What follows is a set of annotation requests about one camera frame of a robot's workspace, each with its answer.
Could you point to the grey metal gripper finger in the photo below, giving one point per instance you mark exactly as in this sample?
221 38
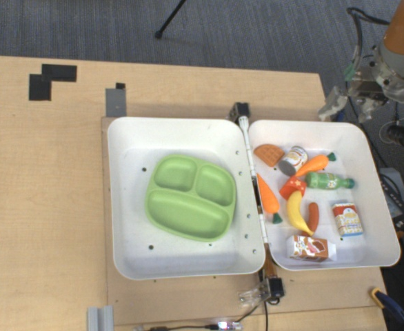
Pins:
366 110
333 102

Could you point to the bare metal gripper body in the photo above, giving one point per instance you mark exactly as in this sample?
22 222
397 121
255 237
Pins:
374 83

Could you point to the orange carrot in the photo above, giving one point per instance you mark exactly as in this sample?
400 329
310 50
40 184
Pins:
314 165
268 198

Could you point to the small white and orange can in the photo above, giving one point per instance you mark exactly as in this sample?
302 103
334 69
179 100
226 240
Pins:
294 159

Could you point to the green plastic bottle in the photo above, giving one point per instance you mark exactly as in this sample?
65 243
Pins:
326 180

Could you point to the brown waffle biscuit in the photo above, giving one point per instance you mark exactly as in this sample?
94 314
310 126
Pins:
269 153

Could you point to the white plastic tray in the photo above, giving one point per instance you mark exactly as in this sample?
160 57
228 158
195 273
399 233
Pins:
371 219
133 219

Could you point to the red and white can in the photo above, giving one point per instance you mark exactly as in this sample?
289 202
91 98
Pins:
348 219

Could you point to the yellow banana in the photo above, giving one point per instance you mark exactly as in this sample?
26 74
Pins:
294 210

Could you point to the brown sausage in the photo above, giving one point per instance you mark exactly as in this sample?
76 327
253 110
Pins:
313 216

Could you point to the brown and white carton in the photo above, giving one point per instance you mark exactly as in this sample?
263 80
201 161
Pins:
309 248

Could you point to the green divided plate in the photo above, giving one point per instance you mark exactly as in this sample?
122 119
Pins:
188 212

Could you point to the black cylinder on white bracket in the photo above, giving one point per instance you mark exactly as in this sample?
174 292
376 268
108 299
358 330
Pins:
400 134

